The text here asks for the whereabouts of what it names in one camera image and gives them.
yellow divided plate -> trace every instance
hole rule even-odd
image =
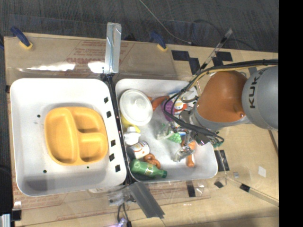
[[[45,118],[45,139],[51,158],[76,166],[100,161],[108,151],[101,115],[86,107],[60,107]]]

dark gray carpet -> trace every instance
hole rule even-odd
[[[214,47],[232,28],[225,48],[278,52],[279,0],[142,0],[176,37]],[[122,38],[148,42],[155,30],[169,44],[172,37],[138,0],[0,0],[0,33],[11,26],[25,32],[105,38],[107,22],[122,25]],[[0,52],[0,203],[10,209],[11,185],[5,93],[4,53]]]

white wire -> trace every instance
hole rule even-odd
[[[180,38],[178,38],[178,37],[176,37],[176,36],[174,36],[162,23],[161,23],[161,21],[156,17],[156,15],[154,15],[154,13],[146,6],[146,4],[144,3],[144,2],[142,2],[142,0],[138,0],[139,2],[141,2],[142,4],[143,4],[143,6],[145,6],[146,7],[146,9],[151,13],[151,15],[153,15],[153,17],[158,21],[158,23],[159,24],[161,24],[162,25],[162,27],[167,31],[167,33],[169,33],[172,37],[174,37],[174,38],[176,38],[176,39],[178,39],[178,40],[181,40],[181,41],[183,41],[183,42],[186,42],[186,43],[188,43],[188,44],[191,44],[191,42],[190,41],[186,41],[186,40],[183,40],[183,39],[180,39]]]

green bottle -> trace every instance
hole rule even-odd
[[[167,171],[158,169],[155,165],[137,159],[132,160],[129,164],[132,173],[138,173],[145,176],[155,177],[161,176],[165,178]]]

purple object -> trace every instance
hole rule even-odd
[[[165,113],[164,113],[164,104],[166,103],[166,101],[167,100],[165,100],[165,101],[163,101],[162,103],[161,103],[161,109],[162,109],[162,111],[163,111],[163,114],[164,114],[164,117],[169,121],[169,122],[171,122],[171,121],[173,121],[171,118],[169,118]],[[173,105],[173,102],[172,101],[169,101],[167,104],[166,104],[166,106],[165,106],[165,110],[166,110],[166,112],[168,112],[168,113],[170,113],[170,111],[171,111],[171,108],[172,108],[172,105]]]

